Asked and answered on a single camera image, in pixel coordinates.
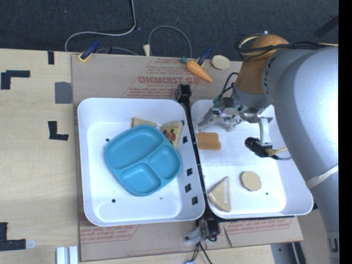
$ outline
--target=cardboard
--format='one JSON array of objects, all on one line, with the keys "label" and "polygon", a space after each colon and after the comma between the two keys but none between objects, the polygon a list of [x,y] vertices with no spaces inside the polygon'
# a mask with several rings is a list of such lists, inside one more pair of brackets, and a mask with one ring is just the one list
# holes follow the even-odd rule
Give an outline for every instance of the cardboard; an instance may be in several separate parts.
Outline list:
[{"label": "cardboard", "polygon": [[[86,219],[80,180],[77,106],[90,97],[172,98],[179,84],[191,86],[191,103],[214,99],[229,74],[239,72],[241,62],[231,62],[228,69],[219,70],[207,61],[204,69],[214,80],[210,84],[192,75],[177,58],[94,54],[88,62],[80,63],[77,55],[71,55],[71,69],[81,261],[193,251],[194,245],[184,244],[183,234],[195,228],[195,221],[97,227]],[[297,218],[288,217],[221,223],[217,241],[205,245],[206,249],[224,249],[302,239]]]}]

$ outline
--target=black hole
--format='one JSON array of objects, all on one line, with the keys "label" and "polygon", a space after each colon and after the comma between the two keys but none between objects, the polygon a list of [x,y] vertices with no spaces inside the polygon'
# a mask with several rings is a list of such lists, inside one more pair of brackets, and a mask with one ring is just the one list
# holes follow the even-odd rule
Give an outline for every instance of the black hole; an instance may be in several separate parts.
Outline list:
[{"label": "black hole", "polygon": [[192,197],[192,205],[195,205],[198,203],[198,197]]},{"label": "black hole", "polygon": [[186,193],[188,193],[191,189],[192,189],[191,188],[191,184],[188,184],[188,185],[185,186]]}]

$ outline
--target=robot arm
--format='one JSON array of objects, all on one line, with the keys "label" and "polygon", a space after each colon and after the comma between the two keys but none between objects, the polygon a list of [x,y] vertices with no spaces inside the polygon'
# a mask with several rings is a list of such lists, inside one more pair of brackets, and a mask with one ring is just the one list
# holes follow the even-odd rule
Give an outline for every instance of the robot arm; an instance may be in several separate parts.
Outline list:
[{"label": "robot arm", "polygon": [[286,147],[320,209],[331,263],[337,264],[338,47],[296,48],[263,35],[252,48],[259,49],[247,51],[231,97],[217,98],[199,129],[219,117],[228,120],[228,130],[242,121],[258,123],[258,115],[273,105]]}]

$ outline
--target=orange carrot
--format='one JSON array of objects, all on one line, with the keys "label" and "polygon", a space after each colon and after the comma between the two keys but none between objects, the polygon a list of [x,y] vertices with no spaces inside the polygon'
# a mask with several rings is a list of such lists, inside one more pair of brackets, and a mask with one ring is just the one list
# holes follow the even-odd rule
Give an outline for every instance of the orange carrot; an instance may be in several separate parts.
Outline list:
[{"label": "orange carrot", "polygon": [[186,63],[186,66],[190,72],[192,72],[194,75],[200,77],[201,79],[208,81],[210,83],[213,83],[214,81],[211,79],[209,74],[199,65],[197,64],[194,60],[189,60]]}]

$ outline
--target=wooden table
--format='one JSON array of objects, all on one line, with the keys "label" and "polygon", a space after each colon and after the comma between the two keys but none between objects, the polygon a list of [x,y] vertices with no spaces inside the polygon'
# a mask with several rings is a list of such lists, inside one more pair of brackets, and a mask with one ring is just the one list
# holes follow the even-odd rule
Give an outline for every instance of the wooden table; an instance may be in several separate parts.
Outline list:
[{"label": "wooden table", "polygon": [[[55,263],[57,247],[78,246],[78,201],[72,104],[56,104],[54,84],[71,82],[70,53],[0,49],[0,72],[29,70],[0,90],[0,222],[7,239],[34,240],[35,247],[0,252],[0,263]],[[48,121],[57,121],[50,140]],[[212,250],[213,263],[274,264],[270,245]],[[156,255],[89,263],[184,263],[192,253]],[[207,263],[199,254],[197,264]]]}]

